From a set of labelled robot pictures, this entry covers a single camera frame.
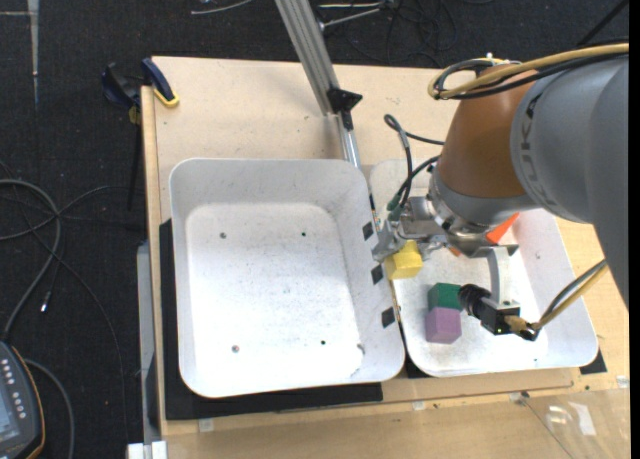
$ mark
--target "wooden table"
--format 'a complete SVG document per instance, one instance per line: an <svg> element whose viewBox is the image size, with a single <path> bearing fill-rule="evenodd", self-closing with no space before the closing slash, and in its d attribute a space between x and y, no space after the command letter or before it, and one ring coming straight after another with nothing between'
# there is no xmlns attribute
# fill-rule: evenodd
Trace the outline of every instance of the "wooden table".
<svg viewBox="0 0 640 459"><path fill-rule="evenodd" d="M425 457L427 451L433 457L578 457L585 447L597 457L630 454L629 390L620 389L630 374L629 314L610 275L585 296L606 372L582 375L578 368L567 368L455 378L400 375L383 383L382 403L166 420L158 226L170 217L171 169L192 157L341 158L341 149L336 123L320 114L298 63L154 61L181 100L169 109L149 88L142 90L159 430L170 459L409 458ZM335 70L343 88L364 96L353 116L365 174L380 161L403 158L396 134L383 123L385 113L415 134L445 138L456 104L427 95L435 70L346 65ZM412 146L415 158L439 152L426 143ZM576 273L602 258L591 226L565 221L559 226ZM520 392L529 397L514 403ZM550 413L554 406L565 408L570 419L565 416L564 427L549 429L544 422L562 416ZM595 438L580 430L576 407L588 409Z"/></svg>

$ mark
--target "robotic arm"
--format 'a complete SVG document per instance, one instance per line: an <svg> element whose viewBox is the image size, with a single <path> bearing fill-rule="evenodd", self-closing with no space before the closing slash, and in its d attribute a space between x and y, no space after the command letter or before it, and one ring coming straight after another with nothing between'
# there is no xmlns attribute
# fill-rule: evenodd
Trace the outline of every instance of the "robotic arm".
<svg viewBox="0 0 640 459"><path fill-rule="evenodd" d="M454 90L434 81L432 96L461 103L426 197L390 213L377 258L414 239L491 265L491 232L542 207L594 225L628 307L628 43L586 50L534 70L503 62Z"/></svg>

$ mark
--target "black floor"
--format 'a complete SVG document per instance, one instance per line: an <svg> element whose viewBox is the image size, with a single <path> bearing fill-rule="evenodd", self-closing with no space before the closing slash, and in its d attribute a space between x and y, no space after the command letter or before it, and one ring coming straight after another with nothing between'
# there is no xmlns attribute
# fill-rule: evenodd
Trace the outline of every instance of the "black floor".
<svg viewBox="0 0 640 459"><path fill-rule="evenodd" d="M327 29L326 41L335 63L445 67L487 52L528 60L573 48L621 1L396 0L399 10ZM52 263L10 334L66 387L77 458L120 458L127 443L142 440L136 250L145 237L144 198L138 194L127 209L135 127L103 97L101 71L116 62L139 76L140 60L152 54L296 60L273 0L190 14L208 7L200 0L40 0L36 93L27 0L0 0L0 161L11 170L0 168L0 180L32 182L60 208L110 187L64 212L65 264ZM351 12L325 9L321 16ZM626 6L593 41L628 35ZM12 238L28 228L25 218L34 226L49 215L29 190L17 190L0 186L3 327L49 256L38 237L47 247L55 238L51 223L38 237ZM66 457L62 398L41 373L34 376L48 425L43 457Z"/></svg>

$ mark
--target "black bracket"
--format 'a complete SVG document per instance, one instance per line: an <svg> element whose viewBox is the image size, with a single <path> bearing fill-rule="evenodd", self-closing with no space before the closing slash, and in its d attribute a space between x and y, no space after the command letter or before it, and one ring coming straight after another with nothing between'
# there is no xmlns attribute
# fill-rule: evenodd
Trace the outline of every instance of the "black bracket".
<svg viewBox="0 0 640 459"><path fill-rule="evenodd" d="M352 93L351 91L345 91L332 87L327 91L329 97L329 103L331 104L331 110L336 114L342 116L342 124L347 130L353 130L353 119L351 119L351 109L353 109L360 100L362 95Z"/></svg>

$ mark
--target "yellow cable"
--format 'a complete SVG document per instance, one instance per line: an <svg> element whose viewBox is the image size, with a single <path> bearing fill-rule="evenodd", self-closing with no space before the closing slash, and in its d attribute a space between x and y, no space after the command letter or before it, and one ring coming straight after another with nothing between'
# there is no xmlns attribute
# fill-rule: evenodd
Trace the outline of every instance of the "yellow cable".
<svg viewBox="0 0 640 459"><path fill-rule="evenodd" d="M503 70L491 72L486 75L477 77L474 80L461 84L453 89L437 90L435 88L435 83L439 78L439 76L437 76L437 77L434 77L431 83L429 84L428 92L429 92L429 95L434 98L438 97L441 99L447 99L447 98L451 98L452 96L456 96L461 93L466 93L473 89L477 89L480 86L497 82L498 80L504 77L517 75L519 73L522 73L528 70L535 70L535 69L543 68L545 66L549 66L552 64L558 64L565 61L571 61L574 59L581 59L585 57L624 54L628 52L629 52L629 43L617 43L612 45L588 47L580 50L570 50L568 52L561 52L559 54L540 57L538 59L527 61L522 64L514 64Z"/></svg>
<svg viewBox="0 0 640 459"><path fill-rule="evenodd" d="M539 330L553 319L555 319L558 315L560 315L567 307L572 304L578 297L584 295L587 290L589 290L596 282L609 270L609 266L607 264L602 265L596 272L594 272L591 277L585 281L579 288L577 288L569 297L567 297L562 303L560 303L553 311L549 313L546 317L540 319L538 322L531 324L531 328L534 330Z"/></svg>

